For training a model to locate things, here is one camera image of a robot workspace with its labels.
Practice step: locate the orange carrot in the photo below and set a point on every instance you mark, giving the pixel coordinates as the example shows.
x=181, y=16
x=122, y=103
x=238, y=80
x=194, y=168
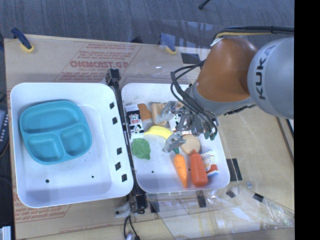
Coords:
x=181, y=167

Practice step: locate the white plastic tray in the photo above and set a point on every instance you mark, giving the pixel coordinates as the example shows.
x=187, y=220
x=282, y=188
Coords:
x=160, y=174
x=75, y=184

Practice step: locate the white printed yoghurt bottle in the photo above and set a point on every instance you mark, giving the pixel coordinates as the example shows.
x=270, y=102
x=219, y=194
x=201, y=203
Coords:
x=210, y=161

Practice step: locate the blue divided plate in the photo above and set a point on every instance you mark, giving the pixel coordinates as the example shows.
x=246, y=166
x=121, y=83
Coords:
x=53, y=131

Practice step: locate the green lettuce leaf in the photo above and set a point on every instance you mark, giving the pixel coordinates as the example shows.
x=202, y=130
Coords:
x=141, y=149

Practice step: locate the thin black and white rod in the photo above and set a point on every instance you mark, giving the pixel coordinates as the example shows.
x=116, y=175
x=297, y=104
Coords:
x=124, y=131

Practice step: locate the orange bottle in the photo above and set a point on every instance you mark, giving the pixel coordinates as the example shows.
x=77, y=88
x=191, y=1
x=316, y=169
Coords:
x=198, y=170

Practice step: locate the yellow banana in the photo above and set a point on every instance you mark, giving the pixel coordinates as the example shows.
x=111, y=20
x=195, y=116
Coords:
x=157, y=131

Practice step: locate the tan toy bread slice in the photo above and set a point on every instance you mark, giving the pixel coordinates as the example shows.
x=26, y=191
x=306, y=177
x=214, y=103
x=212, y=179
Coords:
x=156, y=112

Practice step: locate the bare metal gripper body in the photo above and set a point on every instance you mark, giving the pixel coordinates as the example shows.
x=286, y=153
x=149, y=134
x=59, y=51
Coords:
x=197, y=125

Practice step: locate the tan round biscuit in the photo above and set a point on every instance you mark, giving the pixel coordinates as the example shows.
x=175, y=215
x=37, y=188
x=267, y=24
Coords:
x=191, y=145

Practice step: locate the brown cardboard board red print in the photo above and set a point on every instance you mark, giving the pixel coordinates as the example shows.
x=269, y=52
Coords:
x=75, y=59

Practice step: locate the white cow print carton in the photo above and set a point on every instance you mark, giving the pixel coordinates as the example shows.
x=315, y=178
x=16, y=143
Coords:
x=174, y=122
x=135, y=120

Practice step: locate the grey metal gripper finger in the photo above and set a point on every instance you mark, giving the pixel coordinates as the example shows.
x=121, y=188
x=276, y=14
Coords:
x=175, y=140
x=170, y=107

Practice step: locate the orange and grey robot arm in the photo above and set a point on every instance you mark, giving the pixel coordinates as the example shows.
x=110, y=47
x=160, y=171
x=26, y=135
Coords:
x=225, y=74

